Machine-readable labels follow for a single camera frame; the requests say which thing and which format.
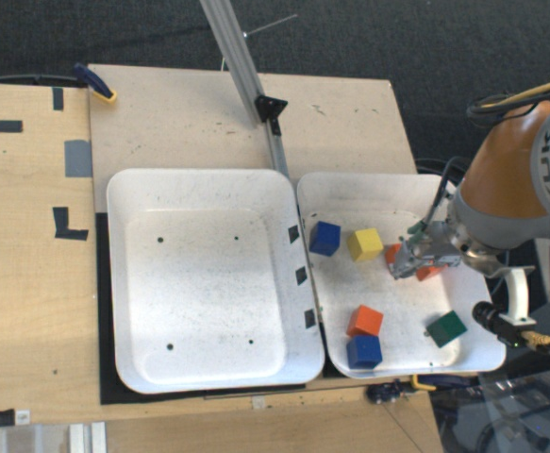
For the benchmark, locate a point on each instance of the blue cube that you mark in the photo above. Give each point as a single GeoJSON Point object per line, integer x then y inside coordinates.
{"type": "Point", "coordinates": [324, 239]}
{"type": "Point", "coordinates": [363, 352]}

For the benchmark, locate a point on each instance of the yellow cube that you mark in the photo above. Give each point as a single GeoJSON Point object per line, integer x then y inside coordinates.
{"type": "Point", "coordinates": [364, 244]}

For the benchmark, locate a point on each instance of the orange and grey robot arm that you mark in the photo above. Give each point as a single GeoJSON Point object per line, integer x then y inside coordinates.
{"type": "Point", "coordinates": [501, 172]}

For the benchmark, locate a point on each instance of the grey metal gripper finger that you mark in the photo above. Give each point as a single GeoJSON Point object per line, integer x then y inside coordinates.
{"type": "Point", "coordinates": [407, 249]}
{"type": "Point", "coordinates": [401, 268]}

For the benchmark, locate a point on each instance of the black cylinder on white bracket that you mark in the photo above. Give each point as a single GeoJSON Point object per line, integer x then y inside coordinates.
{"type": "Point", "coordinates": [517, 295]}

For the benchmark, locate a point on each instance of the white plastic tray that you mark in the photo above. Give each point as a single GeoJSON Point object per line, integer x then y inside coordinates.
{"type": "Point", "coordinates": [208, 281]}
{"type": "Point", "coordinates": [397, 309]}

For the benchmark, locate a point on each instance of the green cube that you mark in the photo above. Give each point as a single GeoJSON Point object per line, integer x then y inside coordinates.
{"type": "Point", "coordinates": [446, 329]}

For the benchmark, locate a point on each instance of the pale wood board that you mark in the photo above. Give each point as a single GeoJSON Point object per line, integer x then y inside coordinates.
{"type": "Point", "coordinates": [175, 116]}

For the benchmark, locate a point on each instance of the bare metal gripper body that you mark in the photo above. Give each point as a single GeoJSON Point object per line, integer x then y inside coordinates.
{"type": "Point", "coordinates": [444, 249]}

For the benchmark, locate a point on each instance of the orange cube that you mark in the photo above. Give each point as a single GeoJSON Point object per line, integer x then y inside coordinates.
{"type": "Point", "coordinates": [392, 253]}
{"type": "Point", "coordinates": [365, 321]}

